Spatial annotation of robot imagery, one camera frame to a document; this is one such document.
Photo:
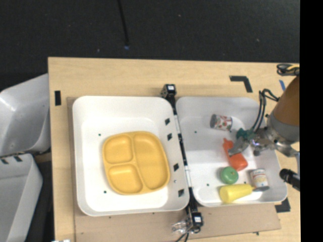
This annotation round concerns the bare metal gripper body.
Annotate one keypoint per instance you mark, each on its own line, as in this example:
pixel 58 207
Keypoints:
pixel 265 141

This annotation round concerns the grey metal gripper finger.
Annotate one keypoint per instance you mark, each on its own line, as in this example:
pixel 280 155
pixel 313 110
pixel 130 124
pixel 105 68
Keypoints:
pixel 234 150
pixel 243 142

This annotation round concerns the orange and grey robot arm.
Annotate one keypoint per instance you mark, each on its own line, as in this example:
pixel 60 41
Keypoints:
pixel 287 102

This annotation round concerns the orange plastic bottle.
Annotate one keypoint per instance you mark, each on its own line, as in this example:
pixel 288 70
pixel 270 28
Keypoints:
pixel 238 161

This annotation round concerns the green round toy fruit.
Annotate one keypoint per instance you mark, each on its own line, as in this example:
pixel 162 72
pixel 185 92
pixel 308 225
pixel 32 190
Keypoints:
pixel 229 175

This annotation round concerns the white can with red print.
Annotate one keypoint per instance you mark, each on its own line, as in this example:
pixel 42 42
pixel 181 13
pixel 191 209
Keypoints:
pixel 222 122

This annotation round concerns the white plastic tray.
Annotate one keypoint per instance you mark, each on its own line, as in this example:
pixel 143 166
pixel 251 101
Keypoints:
pixel 90 160
pixel 202 160

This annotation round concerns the small white can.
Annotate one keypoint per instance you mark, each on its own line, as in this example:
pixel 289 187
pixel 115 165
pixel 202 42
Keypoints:
pixel 259 178

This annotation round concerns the yellow squeeze bottle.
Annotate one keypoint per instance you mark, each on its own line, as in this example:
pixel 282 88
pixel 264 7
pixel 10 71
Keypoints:
pixel 234 193

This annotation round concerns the thin black and white rod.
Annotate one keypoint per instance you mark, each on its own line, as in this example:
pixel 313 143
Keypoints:
pixel 182 145

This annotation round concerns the yellow divided plate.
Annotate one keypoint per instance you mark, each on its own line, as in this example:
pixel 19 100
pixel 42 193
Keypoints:
pixel 136 162

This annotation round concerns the black cylinder on white bracket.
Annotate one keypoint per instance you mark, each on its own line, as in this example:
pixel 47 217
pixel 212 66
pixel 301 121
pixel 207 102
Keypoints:
pixel 290 176

